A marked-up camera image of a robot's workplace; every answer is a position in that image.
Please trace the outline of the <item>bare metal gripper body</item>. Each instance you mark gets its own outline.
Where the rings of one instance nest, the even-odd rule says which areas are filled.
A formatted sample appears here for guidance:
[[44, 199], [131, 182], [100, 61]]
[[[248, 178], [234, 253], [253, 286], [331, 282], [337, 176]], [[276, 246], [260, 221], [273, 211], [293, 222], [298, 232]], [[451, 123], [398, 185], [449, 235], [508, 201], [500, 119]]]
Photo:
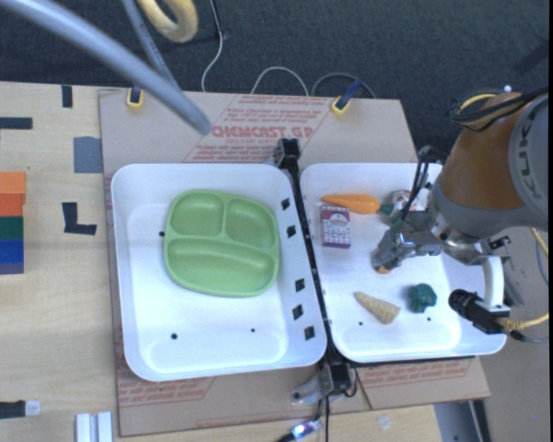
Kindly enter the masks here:
[[444, 253], [463, 264], [480, 264], [484, 260], [481, 239], [461, 232], [441, 213], [409, 212], [395, 221], [394, 235], [396, 244], [408, 241], [417, 243], [416, 257]]

